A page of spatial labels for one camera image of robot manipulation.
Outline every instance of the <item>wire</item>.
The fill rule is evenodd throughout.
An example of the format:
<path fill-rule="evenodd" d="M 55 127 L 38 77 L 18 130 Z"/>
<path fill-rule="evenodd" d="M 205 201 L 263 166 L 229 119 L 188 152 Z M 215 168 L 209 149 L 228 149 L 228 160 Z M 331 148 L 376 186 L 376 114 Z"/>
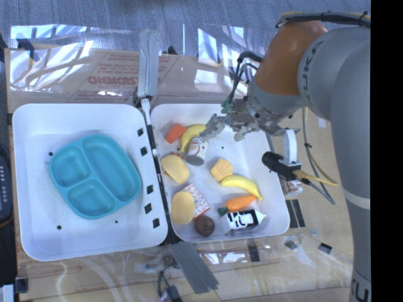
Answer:
<path fill-rule="evenodd" d="M 321 174 L 323 174 L 323 176 L 327 179 L 327 180 L 329 180 L 331 183 L 333 183 L 333 184 L 338 184 L 335 180 L 333 180 L 332 178 L 330 178 L 322 169 L 321 169 L 321 167 L 319 166 L 319 164 L 316 162 L 316 160 L 315 160 L 315 158 L 314 158 L 314 155 L 312 154 L 312 151 L 310 150 L 311 149 L 311 145 L 310 145 L 310 143 L 309 143 L 309 141 L 308 141 L 308 133 L 307 133 L 307 121 L 308 121 L 308 108 L 307 107 L 304 107 L 303 109 L 302 109 L 302 113 L 303 113 L 303 116 L 304 116 L 304 118 L 303 118 L 303 120 L 304 120 L 304 122 L 303 122 L 303 124 L 304 124 L 304 140 L 305 140 L 305 148 L 306 148 L 306 150 L 307 150 L 307 154 L 308 154 L 308 158 L 309 158 L 309 161 L 311 162 L 311 166 L 312 166 L 312 168 L 313 168 L 313 170 L 314 170 L 314 172 L 315 172 L 315 175 L 318 177 L 319 176 L 319 174 L 317 173 L 317 171 L 316 171 L 316 169 L 315 169 L 315 167 L 321 172 Z"/>
<path fill-rule="evenodd" d="M 245 72 L 245 76 L 246 76 L 246 82 L 249 82 L 249 81 L 250 81 L 250 80 L 249 80 L 249 75 L 247 74 L 247 71 L 246 71 L 246 67 L 252 67 L 254 70 L 258 70 L 258 68 L 257 68 L 255 65 L 253 65 L 252 63 L 245 63 L 245 64 L 243 64 L 242 67 L 241 67 L 241 69 L 240 69 L 240 71 L 239 71 L 239 75 L 238 75 L 238 84 L 239 84 L 239 82 L 241 81 L 242 75 L 243 75 L 244 72 Z"/>
<path fill-rule="evenodd" d="M 315 166 L 315 165 L 317 165 L 317 163 L 313 159 L 312 152 L 310 151 L 311 145 L 309 144 L 309 141 L 308 141 L 307 120 L 308 120 L 307 107 L 303 107 L 302 108 L 302 124 L 303 124 L 303 130 L 304 130 L 305 149 L 307 151 L 307 156 L 308 156 L 310 166 L 312 167 L 312 170 L 314 171 L 315 176 L 319 177 L 319 174 L 318 174 L 318 172 L 316 170 L 316 166 Z M 329 181 L 335 182 L 333 179 L 329 178 L 327 176 L 327 174 L 324 174 L 323 172 L 322 172 L 322 174 L 324 176 L 326 176 Z M 322 187 L 323 191 L 321 191 L 317 186 L 313 186 L 313 184 L 311 182 L 309 183 L 310 186 L 312 186 L 316 190 L 318 190 L 318 192 L 320 192 L 327 200 L 329 200 L 332 204 L 335 204 L 334 200 L 332 199 L 331 195 L 327 191 L 327 189 L 326 189 L 325 185 L 323 184 L 323 182 L 320 182 L 320 184 L 321 184 L 321 187 Z"/>
<path fill-rule="evenodd" d="M 311 179 L 311 180 L 319 181 L 319 182 L 324 183 L 324 184 L 328 184 L 329 186 L 338 186 L 337 183 L 321 179 L 320 177 L 312 176 L 312 175 L 310 175 L 310 174 L 308 174 L 308 173 L 306 173 L 306 172 L 304 172 L 302 170 L 293 170 L 292 173 L 295 174 L 295 176 L 298 179 Z"/>
<path fill-rule="evenodd" d="M 327 200 L 329 200 L 332 204 L 336 204 L 333 200 L 333 198 L 331 197 L 331 195 L 328 192 L 324 192 L 322 191 L 318 186 L 316 186 L 315 184 L 313 184 L 312 182 L 310 182 L 308 179 L 301 179 L 301 181 L 304 184 L 307 184 L 308 186 L 313 187 L 315 190 L 317 190 L 323 197 L 325 197 Z"/>
<path fill-rule="evenodd" d="M 225 99 L 225 101 L 221 103 L 221 107 L 223 107 L 222 113 L 228 112 L 229 106 L 231 105 L 232 101 L 234 100 L 235 92 L 236 92 L 238 83 L 241 80 L 241 76 L 242 76 L 242 75 L 239 75 L 239 68 L 245 58 L 250 58 L 251 60 L 254 60 L 255 62 L 259 62 L 259 63 L 262 61 L 262 57 L 257 56 L 255 53 L 252 53 L 250 51 L 242 52 L 239 55 L 239 57 L 237 59 L 237 67 L 236 67 L 236 71 L 235 71 L 234 84 L 232 86 L 231 93 Z"/>
<path fill-rule="evenodd" d="M 170 267 L 173 267 L 173 268 L 175 268 L 175 269 L 179 269 L 179 265 L 178 265 L 175 261 L 172 261 L 172 263 L 170 263 L 168 266 L 166 266 L 163 270 L 161 270 L 161 271 L 159 272 L 159 274 L 158 274 L 158 282 L 157 282 L 157 292 L 158 292 L 159 297 L 162 296 L 162 291 L 161 291 L 161 282 L 162 282 L 162 280 L 164 280 L 165 285 L 167 286 L 167 288 L 170 288 L 170 287 L 171 287 L 171 286 L 169 285 L 167 279 L 166 279 L 165 276 L 164 276 L 165 271 L 166 271 L 167 269 L 169 269 Z"/>
<path fill-rule="evenodd" d="M 333 13 L 327 11 L 324 13 L 306 13 L 299 11 L 291 11 L 288 13 L 283 13 L 277 22 L 276 28 L 281 25 L 291 21 L 291 22 L 303 22 L 320 20 L 323 22 L 338 23 L 341 25 L 358 25 L 371 28 L 371 16 L 368 15 L 367 11 L 362 14 L 359 13 Z"/>
<path fill-rule="evenodd" d="M 166 278 L 164 276 L 164 271 L 160 271 L 159 274 L 158 274 L 158 287 L 157 287 L 157 290 L 158 290 L 158 296 L 159 297 L 162 296 L 162 291 L 161 291 L 161 281 L 162 281 L 162 279 L 164 279 L 164 282 L 165 282 L 167 288 L 170 288 L 170 285 L 169 285 L 168 281 L 166 280 Z"/>

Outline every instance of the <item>toy banana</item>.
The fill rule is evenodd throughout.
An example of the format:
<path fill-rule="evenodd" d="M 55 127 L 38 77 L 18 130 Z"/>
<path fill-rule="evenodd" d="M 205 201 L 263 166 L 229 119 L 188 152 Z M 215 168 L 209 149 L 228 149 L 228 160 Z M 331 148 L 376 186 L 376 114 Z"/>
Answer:
<path fill-rule="evenodd" d="M 221 185 L 225 187 L 239 187 L 250 194 L 255 195 L 259 200 L 263 200 L 262 195 L 259 193 L 258 186 L 252 180 L 232 174 L 221 180 Z"/>
<path fill-rule="evenodd" d="M 190 143 L 191 139 L 198 137 L 200 132 L 203 132 L 205 129 L 206 126 L 203 124 L 195 124 L 189 126 L 181 135 L 181 148 L 179 151 L 184 152 L 186 146 Z"/>

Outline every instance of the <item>blue divided plate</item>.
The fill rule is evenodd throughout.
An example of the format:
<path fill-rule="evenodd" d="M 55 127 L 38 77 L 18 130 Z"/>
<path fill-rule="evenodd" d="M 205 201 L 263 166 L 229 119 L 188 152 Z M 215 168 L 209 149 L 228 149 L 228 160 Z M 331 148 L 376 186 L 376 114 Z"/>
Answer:
<path fill-rule="evenodd" d="M 49 173 L 66 203 L 87 219 L 114 213 L 142 189 L 141 176 L 129 156 L 102 134 L 80 138 L 58 150 L 50 159 Z"/>

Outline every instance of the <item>toy food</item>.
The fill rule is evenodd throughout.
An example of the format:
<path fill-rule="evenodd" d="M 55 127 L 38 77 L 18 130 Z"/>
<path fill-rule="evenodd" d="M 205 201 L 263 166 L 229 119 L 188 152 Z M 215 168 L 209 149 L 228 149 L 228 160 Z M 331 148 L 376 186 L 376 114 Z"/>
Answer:
<path fill-rule="evenodd" d="M 203 142 L 200 137 L 192 138 L 189 143 L 188 154 L 184 159 L 191 165 L 203 165 L 207 147 L 207 141 Z"/>
<path fill-rule="evenodd" d="M 192 138 L 199 136 L 200 132 L 206 130 L 206 126 L 203 124 L 195 124 L 189 126 L 186 131 L 181 135 L 181 148 L 180 152 L 184 152 L 186 146 L 190 143 Z"/>
<path fill-rule="evenodd" d="M 217 211 L 218 211 L 219 215 L 221 217 L 223 217 L 226 213 L 228 213 L 228 208 L 227 207 L 219 207 L 217 209 Z"/>
<path fill-rule="evenodd" d="M 171 216 L 172 221 L 177 224 L 187 224 L 193 220 L 195 201 L 188 191 L 178 191 L 172 197 Z"/>
<path fill-rule="evenodd" d="M 169 154 L 161 159 L 161 167 L 178 184 L 184 184 L 190 176 L 189 168 L 183 159 L 174 154 Z"/>
<path fill-rule="evenodd" d="M 180 124 L 175 124 L 171 130 L 164 137 L 165 141 L 169 144 L 172 144 L 175 140 L 177 140 L 184 132 L 186 131 L 186 127 L 181 126 Z"/>
<path fill-rule="evenodd" d="M 210 170 L 217 181 L 221 181 L 223 178 L 230 176 L 233 171 L 232 164 L 225 159 L 218 159 Z"/>
<path fill-rule="evenodd" d="M 195 185 L 189 184 L 182 191 L 188 191 L 195 202 L 195 211 L 193 212 L 193 217 L 199 217 L 200 215 L 204 214 L 206 211 L 210 209 L 209 204 L 207 203 L 206 199 L 202 196 L 202 194 L 197 190 Z"/>
<path fill-rule="evenodd" d="M 259 200 L 263 200 L 262 195 L 259 193 L 258 186 L 252 180 L 237 175 L 231 175 L 221 180 L 221 185 L 225 187 L 239 187 L 246 192 L 255 195 Z"/>
<path fill-rule="evenodd" d="M 214 232 L 215 223 L 210 217 L 203 215 L 195 220 L 195 228 L 201 236 L 206 237 Z"/>
<path fill-rule="evenodd" d="M 220 218 L 221 227 L 226 235 L 257 227 L 266 215 L 257 210 L 236 211 Z"/>
<path fill-rule="evenodd" d="M 245 196 L 234 197 L 227 200 L 225 206 L 228 208 L 230 213 L 233 213 L 235 211 L 244 209 L 246 206 L 249 206 L 256 199 L 257 197 L 254 194 L 247 194 Z"/>

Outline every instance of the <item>gray carpet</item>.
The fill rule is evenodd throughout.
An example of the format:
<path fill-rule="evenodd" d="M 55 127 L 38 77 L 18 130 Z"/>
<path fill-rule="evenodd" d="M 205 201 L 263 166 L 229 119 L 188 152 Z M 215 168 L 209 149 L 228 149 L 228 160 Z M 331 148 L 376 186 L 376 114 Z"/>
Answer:
<path fill-rule="evenodd" d="M 13 25 L 55 23 L 130 30 L 132 34 L 124 41 L 114 36 L 105 43 L 108 48 L 138 50 L 138 34 L 149 28 L 160 31 L 166 46 L 172 45 L 178 53 L 196 55 L 197 28 L 212 25 L 246 28 L 253 31 L 255 42 L 268 46 L 277 31 L 278 18 L 288 11 L 371 14 L 371 0 L 0 0 L 0 34 L 9 47 L 16 47 L 10 36 Z M 7 147 L 3 63 L 0 63 L 0 100 L 0 142 Z"/>

